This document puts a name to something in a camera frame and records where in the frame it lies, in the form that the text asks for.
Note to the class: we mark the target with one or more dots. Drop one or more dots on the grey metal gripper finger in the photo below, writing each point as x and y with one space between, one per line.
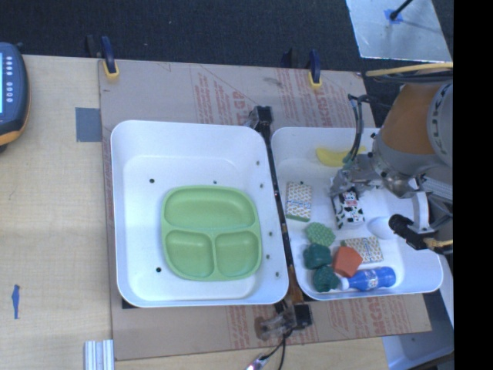
355 189
336 183

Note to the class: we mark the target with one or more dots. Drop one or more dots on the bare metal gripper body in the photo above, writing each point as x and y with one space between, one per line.
369 172

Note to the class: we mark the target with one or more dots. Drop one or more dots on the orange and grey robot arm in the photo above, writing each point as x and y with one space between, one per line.
408 122

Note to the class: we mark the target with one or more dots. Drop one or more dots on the cow print milk carton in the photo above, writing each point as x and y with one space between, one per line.
349 212

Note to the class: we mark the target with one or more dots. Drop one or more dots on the yellow banana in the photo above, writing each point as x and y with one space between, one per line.
331 156

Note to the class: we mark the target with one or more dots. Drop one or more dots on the orange patterned white carton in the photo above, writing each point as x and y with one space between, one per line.
298 200
366 249

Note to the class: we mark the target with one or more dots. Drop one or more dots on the white egg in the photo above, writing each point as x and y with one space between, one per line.
379 227

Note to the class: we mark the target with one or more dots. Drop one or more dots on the light green grapes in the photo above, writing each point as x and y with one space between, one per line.
320 234

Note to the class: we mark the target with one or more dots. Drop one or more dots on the thin black and white rod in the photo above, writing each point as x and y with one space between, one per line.
283 226

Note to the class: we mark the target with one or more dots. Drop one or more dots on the dark green broccoli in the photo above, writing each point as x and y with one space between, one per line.
316 256
325 280

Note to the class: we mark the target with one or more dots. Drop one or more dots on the blue and white bottle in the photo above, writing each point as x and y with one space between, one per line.
369 279

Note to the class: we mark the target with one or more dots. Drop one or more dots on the white plastic tray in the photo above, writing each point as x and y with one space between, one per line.
192 149
408 276

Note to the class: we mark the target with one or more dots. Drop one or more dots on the green divided plate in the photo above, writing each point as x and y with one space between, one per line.
210 229

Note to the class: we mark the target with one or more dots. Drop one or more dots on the brown cardboard board red print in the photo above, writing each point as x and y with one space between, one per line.
173 91

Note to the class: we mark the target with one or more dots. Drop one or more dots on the black cylinder on white bracket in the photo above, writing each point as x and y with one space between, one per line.
408 227

